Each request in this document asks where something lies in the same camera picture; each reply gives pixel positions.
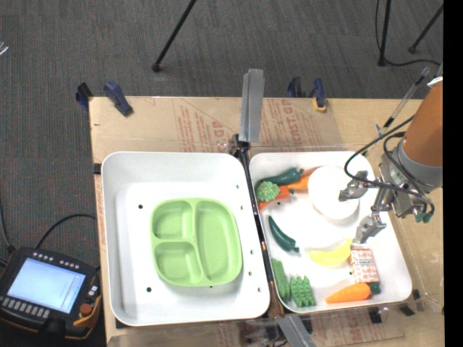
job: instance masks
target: yellow clamp part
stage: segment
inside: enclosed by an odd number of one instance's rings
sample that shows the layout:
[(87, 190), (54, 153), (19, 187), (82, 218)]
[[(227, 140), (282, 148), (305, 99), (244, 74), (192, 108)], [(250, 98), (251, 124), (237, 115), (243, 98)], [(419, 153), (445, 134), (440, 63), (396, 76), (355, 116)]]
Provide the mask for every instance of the yellow clamp part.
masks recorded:
[(312, 103), (313, 103), (313, 108), (315, 108), (316, 111), (318, 112), (324, 112), (326, 111), (326, 106), (323, 106), (323, 107), (319, 107), (318, 104), (317, 104), (317, 99), (316, 98), (313, 98), (312, 99)]

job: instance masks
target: wooden table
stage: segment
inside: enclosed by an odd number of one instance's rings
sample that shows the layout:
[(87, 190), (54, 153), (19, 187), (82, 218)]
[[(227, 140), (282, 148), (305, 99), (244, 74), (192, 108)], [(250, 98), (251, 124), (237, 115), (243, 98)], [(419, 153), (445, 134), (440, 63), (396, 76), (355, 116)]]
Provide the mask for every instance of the wooden table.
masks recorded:
[[(239, 133), (241, 98), (127, 97), (127, 100), (135, 111), (128, 117), (121, 115), (109, 98), (89, 100), (93, 160), (97, 166), (107, 155), (119, 150), (220, 153), (232, 135)], [(279, 146), (281, 151), (305, 150), (306, 145), (343, 145), (358, 149), (376, 137), (376, 124), (382, 125), (387, 120), (399, 100), (329, 99), (325, 113), (315, 111), (312, 103), (312, 99), (265, 98), (260, 143), (256, 146), (270, 145), (273, 149)], [(414, 114), (420, 103), (421, 100), (410, 100), (393, 127)], [(379, 164), (379, 153), (381, 151), (369, 156), (373, 168)], [(99, 174), (95, 175), (95, 193), (108, 346), (178, 346), (180, 341), (183, 346), (245, 346), (243, 324), (239, 322), (116, 327), (108, 295)], [(400, 307), (385, 308), (379, 335), (367, 325), (343, 326), (342, 317), (338, 320), (334, 315), (329, 328), (317, 333), (314, 330), (313, 340), (317, 346), (343, 346), (343, 343), (372, 347), (444, 345), (442, 189), (431, 192), (429, 198), (436, 205), (436, 214), (429, 224), (416, 223), (413, 217), (399, 220), (390, 214), (414, 288), (421, 296), (417, 301), (407, 302), (414, 314), (407, 317), (398, 311)]]

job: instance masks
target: small box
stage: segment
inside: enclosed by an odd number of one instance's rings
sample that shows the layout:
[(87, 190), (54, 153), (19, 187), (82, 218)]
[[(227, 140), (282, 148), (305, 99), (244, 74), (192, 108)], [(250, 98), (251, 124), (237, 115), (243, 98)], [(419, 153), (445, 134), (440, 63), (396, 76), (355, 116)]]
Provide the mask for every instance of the small box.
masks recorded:
[(379, 283), (378, 271), (371, 249), (352, 249), (350, 267), (355, 283)]

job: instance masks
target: green divided plate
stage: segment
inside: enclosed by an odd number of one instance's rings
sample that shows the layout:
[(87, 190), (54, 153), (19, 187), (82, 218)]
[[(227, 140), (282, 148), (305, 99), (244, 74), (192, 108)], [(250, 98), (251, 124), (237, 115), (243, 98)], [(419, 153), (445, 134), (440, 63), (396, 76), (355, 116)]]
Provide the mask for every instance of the green divided plate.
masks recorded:
[(151, 216), (151, 246), (159, 276), (176, 286), (217, 286), (242, 267), (234, 214), (206, 198), (166, 200)]

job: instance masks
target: tripod leg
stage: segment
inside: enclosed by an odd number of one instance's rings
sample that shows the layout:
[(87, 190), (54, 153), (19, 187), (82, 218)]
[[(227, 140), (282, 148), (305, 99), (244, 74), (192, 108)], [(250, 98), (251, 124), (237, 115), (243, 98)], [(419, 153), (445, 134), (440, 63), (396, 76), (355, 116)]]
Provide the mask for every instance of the tripod leg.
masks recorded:
[(392, 0), (387, 0), (386, 2), (386, 15), (384, 16), (383, 39), (381, 41), (380, 57), (378, 60), (378, 66), (380, 67), (384, 67), (386, 65), (386, 60), (384, 59), (384, 52), (386, 51), (386, 37), (388, 35), (389, 15), (391, 13), (391, 1)]
[(417, 40), (415, 41), (415, 43), (410, 46), (408, 48), (408, 51), (410, 53), (414, 53), (418, 44), (420, 43), (420, 41), (422, 40), (422, 38), (424, 38), (426, 36), (426, 33), (428, 33), (429, 29), (431, 28), (431, 26), (434, 24), (434, 22), (436, 21), (436, 19), (438, 19), (439, 15), (441, 15), (441, 13), (443, 12), (443, 4), (441, 5), (441, 7), (439, 8), (439, 10), (434, 14), (434, 17), (431, 19), (431, 21), (429, 21), (428, 25), (425, 27), (425, 29), (421, 32), (421, 35), (419, 38), (417, 38)]
[(177, 33), (180, 31), (180, 28), (182, 28), (184, 21), (187, 19), (188, 14), (190, 13), (191, 9), (195, 5), (196, 0), (191, 0), (190, 3), (188, 4), (187, 8), (185, 9), (182, 17), (180, 18), (180, 21), (177, 23), (177, 26), (174, 29), (174, 32), (171, 34), (171, 37), (167, 40), (166, 45), (164, 46), (164, 49), (162, 49), (161, 54), (159, 57), (156, 59), (155, 64), (151, 66), (151, 69), (154, 72), (159, 72), (161, 70), (161, 61), (163, 57), (166, 55), (170, 45), (174, 42), (175, 36), (177, 36)]

